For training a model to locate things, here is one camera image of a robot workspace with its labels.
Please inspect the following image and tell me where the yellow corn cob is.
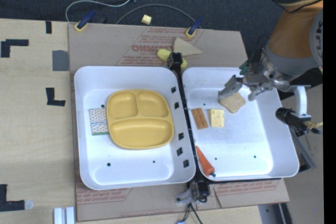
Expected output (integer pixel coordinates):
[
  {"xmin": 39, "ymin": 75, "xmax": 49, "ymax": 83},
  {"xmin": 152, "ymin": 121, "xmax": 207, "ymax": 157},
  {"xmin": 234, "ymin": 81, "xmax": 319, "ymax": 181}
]
[{"xmin": 156, "ymin": 48, "xmax": 188, "ymax": 70}]

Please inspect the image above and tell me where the orange carrot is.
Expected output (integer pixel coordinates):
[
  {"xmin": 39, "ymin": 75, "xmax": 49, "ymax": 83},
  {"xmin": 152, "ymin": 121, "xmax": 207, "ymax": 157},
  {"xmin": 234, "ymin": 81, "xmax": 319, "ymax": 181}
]
[{"xmin": 195, "ymin": 145, "xmax": 217, "ymax": 178}]

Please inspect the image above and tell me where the beige bread slice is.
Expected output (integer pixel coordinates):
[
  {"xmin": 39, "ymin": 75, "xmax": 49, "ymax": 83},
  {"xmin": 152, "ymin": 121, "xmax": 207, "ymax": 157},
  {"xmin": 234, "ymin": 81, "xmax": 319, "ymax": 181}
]
[{"xmin": 219, "ymin": 91, "xmax": 247, "ymax": 114}]

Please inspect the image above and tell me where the black block with thin wires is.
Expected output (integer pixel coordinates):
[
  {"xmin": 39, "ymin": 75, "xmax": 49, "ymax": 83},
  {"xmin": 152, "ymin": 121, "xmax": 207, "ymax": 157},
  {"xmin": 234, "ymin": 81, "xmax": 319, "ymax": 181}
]
[
  {"xmin": 167, "ymin": 52, "xmax": 184, "ymax": 70},
  {"xmin": 189, "ymin": 179, "xmax": 211, "ymax": 199}
]

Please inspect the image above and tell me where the white plastic tray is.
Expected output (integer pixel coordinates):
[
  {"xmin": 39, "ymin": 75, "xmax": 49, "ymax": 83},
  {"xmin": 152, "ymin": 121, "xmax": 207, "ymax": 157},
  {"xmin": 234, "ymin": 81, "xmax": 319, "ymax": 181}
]
[
  {"xmin": 73, "ymin": 65, "xmax": 196, "ymax": 190},
  {"xmin": 181, "ymin": 67, "xmax": 300, "ymax": 182}
]

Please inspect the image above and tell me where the brown cardboard board, red print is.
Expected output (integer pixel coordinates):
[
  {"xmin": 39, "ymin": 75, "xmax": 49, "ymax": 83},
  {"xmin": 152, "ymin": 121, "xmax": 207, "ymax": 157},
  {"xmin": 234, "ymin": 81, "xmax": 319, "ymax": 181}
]
[{"xmin": 67, "ymin": 23, "xmax": 290, "ymax": 222}]

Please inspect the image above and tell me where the thin black rod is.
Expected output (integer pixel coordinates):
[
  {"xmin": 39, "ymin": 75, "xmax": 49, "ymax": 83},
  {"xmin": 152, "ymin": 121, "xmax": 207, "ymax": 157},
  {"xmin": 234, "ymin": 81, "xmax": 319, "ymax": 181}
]
[{"xmin": 173, "ymin": 61, "xmax": 208, "ymax": 194}]

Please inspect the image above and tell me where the black cylinder on white bracket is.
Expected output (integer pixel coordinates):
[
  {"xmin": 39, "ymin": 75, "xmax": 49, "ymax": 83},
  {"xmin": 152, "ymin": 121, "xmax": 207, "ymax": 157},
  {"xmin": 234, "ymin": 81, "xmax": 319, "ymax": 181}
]
[{"xmin": 275, "ymin": 86, "xmax": 313, "ymax": 135}]

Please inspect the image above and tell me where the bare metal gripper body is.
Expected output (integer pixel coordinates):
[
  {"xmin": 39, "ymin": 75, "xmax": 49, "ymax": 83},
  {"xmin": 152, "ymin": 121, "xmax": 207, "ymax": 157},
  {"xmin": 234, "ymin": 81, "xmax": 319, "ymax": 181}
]
[{"xmin": 241, "ymin": 60, "xmax": 292, "ymax": 92}]

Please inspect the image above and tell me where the orange rectangular biscuit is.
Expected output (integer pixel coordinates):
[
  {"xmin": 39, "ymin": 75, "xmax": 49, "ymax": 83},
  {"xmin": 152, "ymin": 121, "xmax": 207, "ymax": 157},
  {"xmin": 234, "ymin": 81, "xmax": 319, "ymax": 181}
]
[{"xmin": 190, "ymin": 107, "xmax": 209, "ymax": 130}]

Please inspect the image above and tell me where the yellow cheese wedge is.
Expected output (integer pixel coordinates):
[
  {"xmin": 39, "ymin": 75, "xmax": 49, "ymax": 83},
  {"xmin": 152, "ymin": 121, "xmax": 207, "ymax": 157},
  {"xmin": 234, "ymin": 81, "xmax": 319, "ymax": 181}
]
[{"xmin": 207, "ymin": 108, "xmax": 226, "ymax": 129}]

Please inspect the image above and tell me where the orange patterned white packet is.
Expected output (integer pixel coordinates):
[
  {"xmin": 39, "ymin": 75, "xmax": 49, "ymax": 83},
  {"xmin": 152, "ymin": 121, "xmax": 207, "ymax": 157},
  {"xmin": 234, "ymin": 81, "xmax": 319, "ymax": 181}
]
[{"xmin": 88, "ymin": 108, "xmax": 110, "ymax": 136}]

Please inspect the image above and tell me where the beige triangular pizza slice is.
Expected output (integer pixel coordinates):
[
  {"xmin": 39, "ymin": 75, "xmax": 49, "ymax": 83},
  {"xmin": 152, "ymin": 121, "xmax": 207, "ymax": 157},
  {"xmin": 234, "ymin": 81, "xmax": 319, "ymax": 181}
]
[{"xmin": 172, "ymin": 37, "xmax": 204, "ymax": 57}]

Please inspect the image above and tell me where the yellow divided plate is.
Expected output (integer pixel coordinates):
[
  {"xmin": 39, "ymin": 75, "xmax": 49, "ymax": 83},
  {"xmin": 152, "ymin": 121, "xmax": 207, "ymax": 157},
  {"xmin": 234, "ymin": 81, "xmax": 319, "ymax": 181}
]
[{"xmin": 106, "ymin": 89, "xmax": 175, "ymax": 151}]

